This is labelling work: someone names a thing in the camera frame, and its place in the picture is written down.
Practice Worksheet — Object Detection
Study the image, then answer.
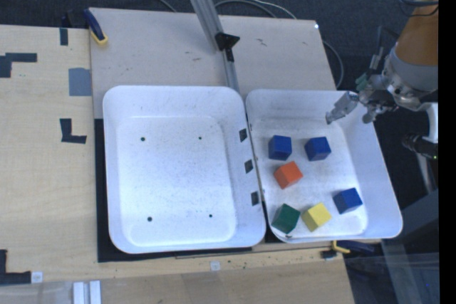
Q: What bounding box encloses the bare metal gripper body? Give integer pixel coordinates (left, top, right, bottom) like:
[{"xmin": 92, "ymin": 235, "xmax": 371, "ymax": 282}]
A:
[{"xmin": 358, "ymin": 73, "xmax": 430, "ymax": 114}]

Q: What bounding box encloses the blue cube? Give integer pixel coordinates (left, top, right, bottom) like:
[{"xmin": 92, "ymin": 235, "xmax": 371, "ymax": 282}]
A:
[
  {"xmin": 304, "ymin": 136, "xmax": 333, "ymax": 162},
  {"xmin": 267, "ymin": 134, "xmax": 293, "ymax": 162},
  {"xmin": 332, "ymin": 187, "xmax": 364, "ymax": 215}
]

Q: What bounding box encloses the white plastic tray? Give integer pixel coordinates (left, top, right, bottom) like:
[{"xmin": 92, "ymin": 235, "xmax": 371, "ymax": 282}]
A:
[
  {"xmin": 244, "ymin": 88, "xmax": 404, "ymax": 245},
  {"xmin": 102, "ymin": 84, "xmax": 268, "ymax": 255}
]

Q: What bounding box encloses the orange cube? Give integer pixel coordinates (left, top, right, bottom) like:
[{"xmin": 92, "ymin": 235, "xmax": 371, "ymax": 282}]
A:
[{"xmin": 273, "ymin": 160, "xmax": 304, "ymax": 190}]

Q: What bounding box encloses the yellow cube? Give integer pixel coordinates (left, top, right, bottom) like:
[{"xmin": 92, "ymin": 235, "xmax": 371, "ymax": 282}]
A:
[{"xmin": 301, "ymin": 202, "xmax": 333, "ymax": 233}]

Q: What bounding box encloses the green cube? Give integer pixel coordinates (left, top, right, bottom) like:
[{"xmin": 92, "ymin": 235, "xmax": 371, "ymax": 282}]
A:
[{"xmin": 271, "ymin": 203, "xmax": 301, "ymax": 235}]

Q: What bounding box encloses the pale wood board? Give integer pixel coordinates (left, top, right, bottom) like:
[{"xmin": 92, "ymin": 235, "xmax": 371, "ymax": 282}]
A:
[{"xmin": 88, "ymin": 6, "xmax": 380, "ymax": 260}]

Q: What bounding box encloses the black cylinder on white bracket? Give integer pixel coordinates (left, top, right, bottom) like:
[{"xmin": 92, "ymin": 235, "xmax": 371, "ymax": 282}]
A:
[{"xmin": 401, "ymin": 101, "xmax": 440, "ymax": 162}]

